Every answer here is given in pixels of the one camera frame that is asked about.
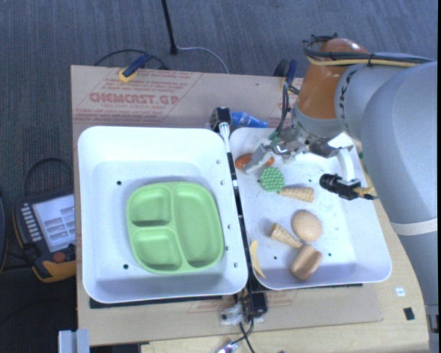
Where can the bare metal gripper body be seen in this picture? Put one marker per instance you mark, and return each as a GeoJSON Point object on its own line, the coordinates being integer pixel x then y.
{"type": "Point", "coordinates": [291, 143]}

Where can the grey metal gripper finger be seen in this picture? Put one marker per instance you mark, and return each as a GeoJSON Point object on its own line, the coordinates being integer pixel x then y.
{"type": "Point", "coordinates": [269, 159]}
{"type": "Point", "coordinates": [255, 158]}

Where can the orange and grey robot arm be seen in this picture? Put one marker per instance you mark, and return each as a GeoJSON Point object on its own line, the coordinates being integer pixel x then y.
{"type": "Point", "coordinates": [397, 123]}

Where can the orange sausage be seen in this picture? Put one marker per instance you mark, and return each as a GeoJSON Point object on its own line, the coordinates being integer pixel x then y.
{"type": "Point", "coordinates": [241, 161]}

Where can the green dotted ice cream scoop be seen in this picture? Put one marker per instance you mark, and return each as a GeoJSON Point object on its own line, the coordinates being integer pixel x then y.
{"type": "Point", "coordinates": [272, 179]}

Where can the thin black and white rod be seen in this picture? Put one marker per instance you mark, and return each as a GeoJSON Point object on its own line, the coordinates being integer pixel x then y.
{"type": "Point", "coordinates": [234, 177]}

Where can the blue packet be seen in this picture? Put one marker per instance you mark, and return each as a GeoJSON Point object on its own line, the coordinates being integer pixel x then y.
{"type": "Point", "coordinates": [248, 120]}

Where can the tan waffle cone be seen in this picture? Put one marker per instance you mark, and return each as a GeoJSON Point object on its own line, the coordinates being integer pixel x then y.
{"type": "Point", "coordinates": [299, 193]}
{"type": "Point", "coordinates": [283, 234]}

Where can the beige round bread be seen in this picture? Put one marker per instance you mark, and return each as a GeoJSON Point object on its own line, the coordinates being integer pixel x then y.
{"type": "Point", "coordinates": [307, 225]}

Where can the green divided plate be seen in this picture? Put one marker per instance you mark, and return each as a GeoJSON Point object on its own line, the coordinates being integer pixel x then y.
{"type": "Point", "coordinates": [196, 226]}

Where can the yellow banana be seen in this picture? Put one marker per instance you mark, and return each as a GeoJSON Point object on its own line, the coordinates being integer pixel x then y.
{"type": "Point", "coordinates": [256, 261]}

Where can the brown bread roll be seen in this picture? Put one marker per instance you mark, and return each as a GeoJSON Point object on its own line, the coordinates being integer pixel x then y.
{"type": "Point", "coordinates": [305, 262]}

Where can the white plastic tray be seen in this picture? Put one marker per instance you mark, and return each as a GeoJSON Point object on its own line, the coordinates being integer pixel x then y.
{"type": "Point", "coordinates": [338, 256]}
{"type": "Point", "coordinates": [106, 256]}

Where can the brown cardboard board red print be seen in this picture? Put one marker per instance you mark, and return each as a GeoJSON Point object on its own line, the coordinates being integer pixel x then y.
{"type": "Point", "coordinates": [132, 98]}

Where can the black cylinder on white bracket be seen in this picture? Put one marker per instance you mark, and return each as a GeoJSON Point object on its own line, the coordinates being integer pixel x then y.
{"type": "Point", "coordinates": [347, 188]}

